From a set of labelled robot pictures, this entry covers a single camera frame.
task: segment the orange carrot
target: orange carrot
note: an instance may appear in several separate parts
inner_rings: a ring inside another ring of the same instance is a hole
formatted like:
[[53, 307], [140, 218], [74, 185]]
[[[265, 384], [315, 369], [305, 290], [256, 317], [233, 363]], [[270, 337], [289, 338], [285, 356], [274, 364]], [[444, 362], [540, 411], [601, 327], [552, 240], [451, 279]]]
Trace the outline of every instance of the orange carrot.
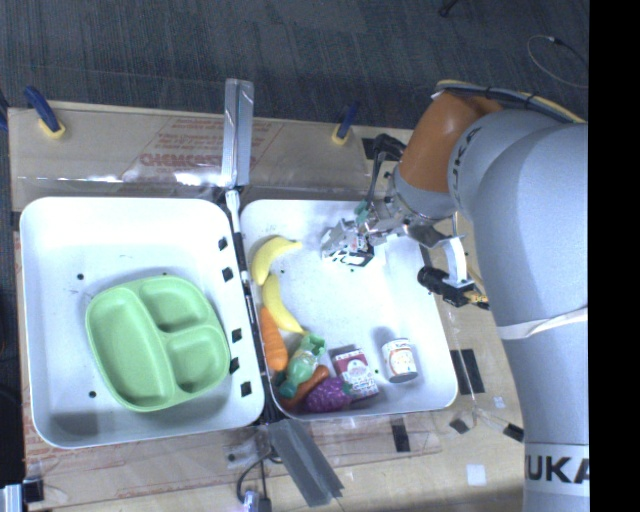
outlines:
[[289, 363], [289, 352], [273, 315], [264, 306], [260, 309], [260, 330], [267, 366], [277, 372], [284, 370]]
[[323, 380], [329, 378], [329, 368], [323, 364], [319, 364], [311, 375], [309, 380], [304, 381], [298, 386], [296, 394], [293, 398], [280, 397], [280, 405], [287, 411], [294, 409], [311, 391]]

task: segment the dark gray floor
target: dark gray floor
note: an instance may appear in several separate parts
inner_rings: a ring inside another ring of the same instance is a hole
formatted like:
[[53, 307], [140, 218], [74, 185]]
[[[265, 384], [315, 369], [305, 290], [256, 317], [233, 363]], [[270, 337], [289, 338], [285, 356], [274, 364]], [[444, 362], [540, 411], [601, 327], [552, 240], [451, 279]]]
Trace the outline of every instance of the dark gray floor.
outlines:
[[[413, 128], [451, 78], [537, 93], [588, 120], [589, 0], [460, 0], [446, 18], [441, 6], [2, 0], [0, 87], [15, 106], [34, 85], [55, 100], [219, 113], [225, 79], [241, 78], [255, 85], [258, 117], [334, 122], [358, 100], [357, 124]], [[7, 396], [20, 378], [9, 164], [0, 132], [0, 439], [15, 432]], [[9, 444], [0, 460], [16, 459]], [[12, 475], [0, 472], [0, 486]]]

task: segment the banana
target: banana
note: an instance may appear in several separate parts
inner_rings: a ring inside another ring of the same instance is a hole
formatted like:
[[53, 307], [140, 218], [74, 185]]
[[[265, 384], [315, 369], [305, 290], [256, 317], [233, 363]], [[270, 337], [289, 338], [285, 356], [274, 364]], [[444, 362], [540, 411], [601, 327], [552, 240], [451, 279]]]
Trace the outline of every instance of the banana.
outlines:
[[282, 236], [275, 236], [260, 246], [251, 262], [251, 277], [262, 286], [269, 275], [271, 263], [281, 254], [302, 247], [302, 242], [294, 242]]
[[305, 332], [298, 320], [283, 304], [280, 297], [280, 281], [276, 274], [269, 274], [265, 279], [262, 286], [262, 302], [280, 329], [300, 334]]

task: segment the white can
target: white can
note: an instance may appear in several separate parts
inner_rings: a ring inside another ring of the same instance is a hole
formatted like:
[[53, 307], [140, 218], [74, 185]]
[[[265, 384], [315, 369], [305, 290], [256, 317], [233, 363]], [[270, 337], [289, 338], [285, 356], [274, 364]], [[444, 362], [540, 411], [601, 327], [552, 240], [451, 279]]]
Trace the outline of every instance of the white can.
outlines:
[[407, 382], [418, 376], [413, 351], [407, 338], [398, 338], [382, 346], [382, 357], [389, 382]]

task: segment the white strap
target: white strap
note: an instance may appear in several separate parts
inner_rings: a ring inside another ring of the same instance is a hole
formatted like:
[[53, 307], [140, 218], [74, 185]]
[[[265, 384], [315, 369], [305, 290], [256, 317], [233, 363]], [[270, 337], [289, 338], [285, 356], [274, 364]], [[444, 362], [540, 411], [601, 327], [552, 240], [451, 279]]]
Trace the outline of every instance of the white strap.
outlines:
[[545, 318], [544, 320], [532, 320], [515, 325], [498, 326], [498, 336], [502, 340], [521, 340], [528, 338], [548, 329], [555, 329], [563, 325], [574, 324], [577, 322], [586, 322], [588, 320], [588, 306], [582, 309], [576, 309], [570, 313], [559, 315], [554, 318]]

